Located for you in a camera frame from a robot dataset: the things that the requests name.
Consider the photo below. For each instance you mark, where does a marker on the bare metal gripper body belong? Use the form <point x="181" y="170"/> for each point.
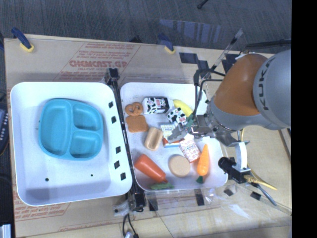
<point x="204" y="126"/>

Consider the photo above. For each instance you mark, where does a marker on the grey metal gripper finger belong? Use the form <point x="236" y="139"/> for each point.
<point x="177" y="135"/>
<point x="188" y="127"/>

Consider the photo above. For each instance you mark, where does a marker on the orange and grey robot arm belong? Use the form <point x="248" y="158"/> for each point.
<point x="250" y="93"/>

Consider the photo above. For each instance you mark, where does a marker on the red white blue carton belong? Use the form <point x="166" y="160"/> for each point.
<point x="171" y="144"/>

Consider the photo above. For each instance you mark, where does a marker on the yellow and white carton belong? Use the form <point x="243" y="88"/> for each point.
<point x="167" y="130"/>

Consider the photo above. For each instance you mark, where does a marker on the small cow print carton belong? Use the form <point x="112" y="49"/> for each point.
<point x="176" y="116"/>

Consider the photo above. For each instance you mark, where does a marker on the white carton orange pattern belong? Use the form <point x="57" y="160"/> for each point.
<point x="189" y="150"/>

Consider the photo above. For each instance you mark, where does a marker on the yellow banana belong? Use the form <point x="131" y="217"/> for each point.
<point x="182" y="106"/>

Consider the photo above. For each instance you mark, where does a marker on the tan hot dog bun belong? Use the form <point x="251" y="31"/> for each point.
<point x="153" y="138"/>

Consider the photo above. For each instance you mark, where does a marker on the round tan biscuit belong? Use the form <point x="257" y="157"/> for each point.
<point x="179" y="165"/>

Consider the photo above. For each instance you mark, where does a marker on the white plastic tray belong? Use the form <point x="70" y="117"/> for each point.
<point x="74" y="182"/>
<point x="161" y="162"/>

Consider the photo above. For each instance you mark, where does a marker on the orange carrot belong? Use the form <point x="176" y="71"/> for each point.
<point x="203" y="162"/>

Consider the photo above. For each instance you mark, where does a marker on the large cow print carton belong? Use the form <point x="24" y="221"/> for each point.
<point x="155" y="105"/>

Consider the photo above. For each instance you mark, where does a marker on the brown toast slice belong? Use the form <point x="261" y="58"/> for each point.
<point x="136" y="123"/>

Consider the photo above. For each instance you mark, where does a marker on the orange bottle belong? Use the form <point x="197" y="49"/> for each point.
<point x="148" y="167"/>

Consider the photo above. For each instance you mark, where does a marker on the green leafy vegetable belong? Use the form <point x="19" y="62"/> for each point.
<point x="162" y="186"/>

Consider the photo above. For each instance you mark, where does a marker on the thin black rod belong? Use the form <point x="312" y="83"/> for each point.
<point x="123" y="133"/>

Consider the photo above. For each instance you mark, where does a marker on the brown pretzel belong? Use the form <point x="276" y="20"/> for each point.
<point x="129" y="109"/>

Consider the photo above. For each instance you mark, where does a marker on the blue divided plate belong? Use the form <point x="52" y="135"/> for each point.
<point x="70" y="129"/>

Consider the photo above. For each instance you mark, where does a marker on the brown cardboard board red print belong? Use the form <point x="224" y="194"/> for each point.
<point x="62" y="58"/>

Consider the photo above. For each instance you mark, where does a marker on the black cylinder on white bracket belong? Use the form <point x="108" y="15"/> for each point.
<point x="234" y="168"/>

